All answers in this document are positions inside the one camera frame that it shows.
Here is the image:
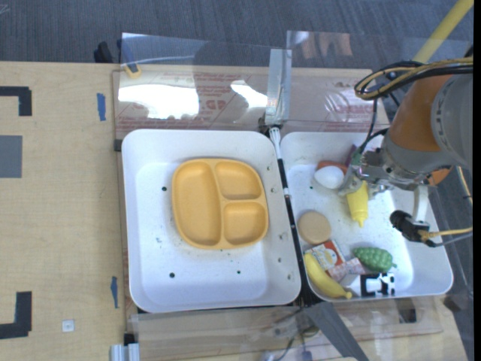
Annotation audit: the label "white plastic tray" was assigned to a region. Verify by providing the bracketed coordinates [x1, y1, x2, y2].
[120, 128, 302, 314]
[280, 131, 455, 303]

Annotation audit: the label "white egg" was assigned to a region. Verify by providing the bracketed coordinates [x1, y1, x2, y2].
[313, 165, 345, 190]

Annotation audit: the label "tan round biscuit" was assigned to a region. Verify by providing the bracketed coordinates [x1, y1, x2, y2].
[297, 211, 332, 246]

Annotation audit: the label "black cylinder on white bracket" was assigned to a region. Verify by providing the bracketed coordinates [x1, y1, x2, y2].
[389, 184, 431, 243]

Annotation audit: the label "orange divided plate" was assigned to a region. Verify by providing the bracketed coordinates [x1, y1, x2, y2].
[171, 158, 270, 250]

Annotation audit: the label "green grapes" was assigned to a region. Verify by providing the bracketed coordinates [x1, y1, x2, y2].
[352, 246, 398, 273]

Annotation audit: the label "yellow mustard bottle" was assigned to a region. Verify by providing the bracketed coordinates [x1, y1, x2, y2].
[346, 180, 371, 229]

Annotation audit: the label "red and white carton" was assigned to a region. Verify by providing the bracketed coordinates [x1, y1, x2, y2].
[309, 239, 346, 272]

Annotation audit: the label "yellow banana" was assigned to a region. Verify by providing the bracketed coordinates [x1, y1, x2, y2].
[303, 253, 353, 300]

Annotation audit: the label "thin black and white rod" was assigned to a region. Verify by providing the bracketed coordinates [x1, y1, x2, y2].
[268, 126, 313, 305]

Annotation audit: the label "pink and white packet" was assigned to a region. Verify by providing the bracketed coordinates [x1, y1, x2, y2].
[327, 257, 368, 283]

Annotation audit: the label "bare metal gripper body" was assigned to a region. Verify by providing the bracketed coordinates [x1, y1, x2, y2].
[349, 147, 424, 192]

